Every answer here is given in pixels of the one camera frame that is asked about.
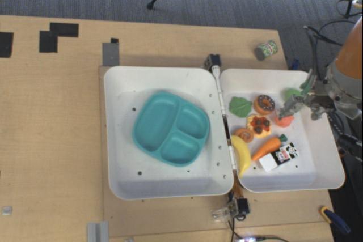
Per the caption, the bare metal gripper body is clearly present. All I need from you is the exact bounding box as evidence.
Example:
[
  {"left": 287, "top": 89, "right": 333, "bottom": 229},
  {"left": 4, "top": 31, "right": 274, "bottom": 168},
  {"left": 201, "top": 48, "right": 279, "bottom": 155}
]
[{"left": 302, "top": 79, "right": 336, "bottom": 112}]

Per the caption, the green rounded toy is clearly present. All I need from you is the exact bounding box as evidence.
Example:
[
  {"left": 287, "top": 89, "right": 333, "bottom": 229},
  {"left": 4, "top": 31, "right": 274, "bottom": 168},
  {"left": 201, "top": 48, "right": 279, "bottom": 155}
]
[{"left": 284, "top": 88, "right": 305, "bottom": 101}]

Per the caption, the orange-red shrimp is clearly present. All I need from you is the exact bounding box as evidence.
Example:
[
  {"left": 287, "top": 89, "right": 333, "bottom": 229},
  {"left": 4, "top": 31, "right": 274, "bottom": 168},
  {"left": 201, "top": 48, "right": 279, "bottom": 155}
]
[{"left": 274, "top": 113, "right": 296, "bottom": 129}]

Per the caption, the brown frosted doughnut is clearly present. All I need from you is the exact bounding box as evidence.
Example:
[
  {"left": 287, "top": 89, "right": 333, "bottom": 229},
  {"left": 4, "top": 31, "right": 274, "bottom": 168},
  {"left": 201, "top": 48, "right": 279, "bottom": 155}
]
[{"left": 252, "top": 94, "right": 276, "bottom": 116}]

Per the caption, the yellow pizza with meatballs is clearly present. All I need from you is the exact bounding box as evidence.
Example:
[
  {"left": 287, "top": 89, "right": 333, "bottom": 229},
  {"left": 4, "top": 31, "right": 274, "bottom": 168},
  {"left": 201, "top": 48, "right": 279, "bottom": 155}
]
[{"left": 246, "top": 113, "right": 273, "bottom": 139}]

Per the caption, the white plastic tray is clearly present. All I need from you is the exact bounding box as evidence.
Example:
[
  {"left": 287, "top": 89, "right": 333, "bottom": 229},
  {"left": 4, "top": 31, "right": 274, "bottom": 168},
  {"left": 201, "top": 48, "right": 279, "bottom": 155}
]
[
  {"left": 103, "top": 65, "right": 235, "bottom": 201},
  {"left": 219, "top": 67, "right": 347, "bottom": 194}
]

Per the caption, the orange carrot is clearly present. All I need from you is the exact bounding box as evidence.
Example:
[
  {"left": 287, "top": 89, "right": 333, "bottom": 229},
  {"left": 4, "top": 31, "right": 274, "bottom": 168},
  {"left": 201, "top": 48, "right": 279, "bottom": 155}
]
[{"left": 251, "top": 133, "right": 289, "bottom": 162}]

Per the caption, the green lettuce leaf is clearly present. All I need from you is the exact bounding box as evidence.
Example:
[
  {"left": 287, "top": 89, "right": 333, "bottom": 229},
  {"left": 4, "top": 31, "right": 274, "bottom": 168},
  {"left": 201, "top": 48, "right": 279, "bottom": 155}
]
[{"left": 228, "top": 96, "right": 254, "bottom": 118}]

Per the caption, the black and white milk carton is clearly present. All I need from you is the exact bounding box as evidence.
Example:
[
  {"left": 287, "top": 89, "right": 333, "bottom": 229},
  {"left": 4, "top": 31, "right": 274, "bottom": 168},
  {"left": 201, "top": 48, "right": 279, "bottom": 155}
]
[{"left": 258, "top": 142, "right": 300, "bottom": 173}]

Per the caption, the brown pretzel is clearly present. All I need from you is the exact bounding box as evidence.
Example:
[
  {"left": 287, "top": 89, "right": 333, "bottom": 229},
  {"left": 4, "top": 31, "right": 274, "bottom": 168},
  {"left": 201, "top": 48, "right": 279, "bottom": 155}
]
[{"left": 234, "top": 127, "right": 255, "bottom": 144}]

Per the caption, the green can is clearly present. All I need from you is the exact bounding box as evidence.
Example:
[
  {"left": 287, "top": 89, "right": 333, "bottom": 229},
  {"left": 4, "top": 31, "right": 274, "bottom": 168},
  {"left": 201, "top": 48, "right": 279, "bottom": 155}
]
[{"left": 254, "top": 40, "right": 279, "bottom": 62}]

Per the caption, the yellow banana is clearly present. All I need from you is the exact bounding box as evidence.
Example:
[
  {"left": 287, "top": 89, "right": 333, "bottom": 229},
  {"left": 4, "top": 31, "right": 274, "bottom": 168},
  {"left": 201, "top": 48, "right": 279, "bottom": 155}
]
[{"left": 230, "top": 134, "right": 252, "bottom": 179}]

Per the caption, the thin black and white rod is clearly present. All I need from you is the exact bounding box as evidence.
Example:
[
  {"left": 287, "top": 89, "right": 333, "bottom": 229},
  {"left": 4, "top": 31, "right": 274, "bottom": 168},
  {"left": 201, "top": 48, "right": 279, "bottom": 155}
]
[{"left": 210, "top": 65, "right": 238, "bottom": 179}]

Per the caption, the teal divided plate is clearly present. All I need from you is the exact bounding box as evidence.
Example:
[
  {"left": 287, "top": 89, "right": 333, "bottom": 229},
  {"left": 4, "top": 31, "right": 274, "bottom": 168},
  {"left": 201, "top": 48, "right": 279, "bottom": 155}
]
[{"left": 132, "top": 91, "right": 212, "bottom": 168}]

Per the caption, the black block with thin wires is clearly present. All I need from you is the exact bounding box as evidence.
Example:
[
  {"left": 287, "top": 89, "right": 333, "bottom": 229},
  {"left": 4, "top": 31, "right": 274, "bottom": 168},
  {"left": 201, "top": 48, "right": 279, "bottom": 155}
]
[
  {"left": 236, "top": 197, "right": 252, "bottom": 221},
  {"left": 205, "top": 53, "right": 222, "bottom": 70}
]

